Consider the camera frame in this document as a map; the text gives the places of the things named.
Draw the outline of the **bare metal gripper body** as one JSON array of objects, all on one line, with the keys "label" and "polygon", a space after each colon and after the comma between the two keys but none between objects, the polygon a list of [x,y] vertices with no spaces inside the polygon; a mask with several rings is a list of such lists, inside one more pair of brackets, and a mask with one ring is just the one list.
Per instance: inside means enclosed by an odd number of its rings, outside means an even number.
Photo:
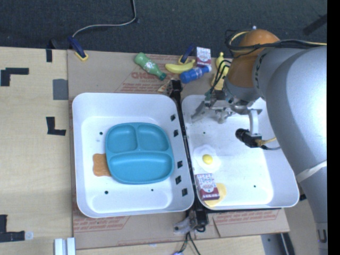
[{"label": "bare metal gripper body", "polygon": [[223,90],[208,90],[205,93],[205,108],[222,115],[244,114],[250,106],[250,101],[235,98]]}]

